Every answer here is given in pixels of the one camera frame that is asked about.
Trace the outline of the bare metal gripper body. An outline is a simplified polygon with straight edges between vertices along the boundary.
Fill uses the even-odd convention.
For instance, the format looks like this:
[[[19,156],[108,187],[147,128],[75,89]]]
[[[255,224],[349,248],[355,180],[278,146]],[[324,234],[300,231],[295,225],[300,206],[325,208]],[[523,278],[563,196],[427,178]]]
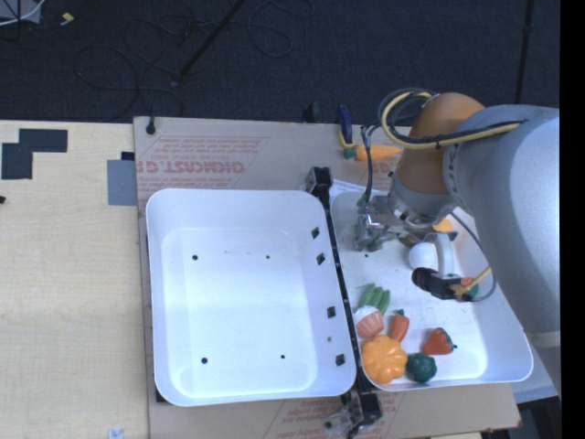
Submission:
[[[416,244],[435,232],[444,219],[444,214],[424,213],[392,194],[361,199],[358,204],[357,226],[368,230],[368,241],[373,234],[386,234],[386,241]]]

